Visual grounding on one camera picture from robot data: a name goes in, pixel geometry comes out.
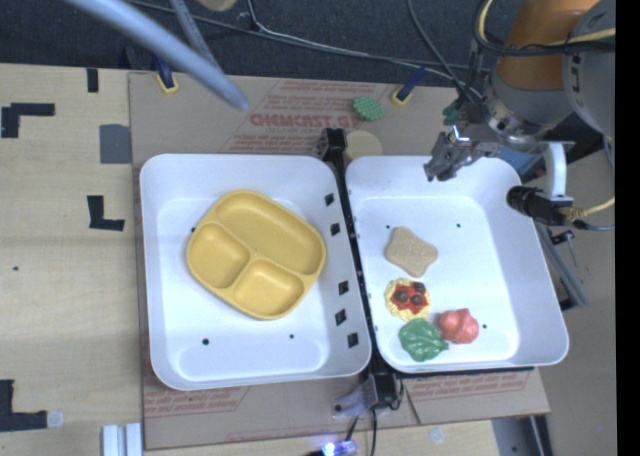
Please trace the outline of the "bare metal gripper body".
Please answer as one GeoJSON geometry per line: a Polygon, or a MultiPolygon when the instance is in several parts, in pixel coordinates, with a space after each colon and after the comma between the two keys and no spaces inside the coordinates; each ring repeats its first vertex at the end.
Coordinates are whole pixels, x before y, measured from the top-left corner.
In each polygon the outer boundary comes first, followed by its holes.
{"type": "Polygon", "coordinates": [[[480,155],[509,149],[538,153],[542,138],[551,129],[551,108],[523,98],[503,99],[489,93],[481,100],[460,95],[453,122],[455,146],[480,155]]]}

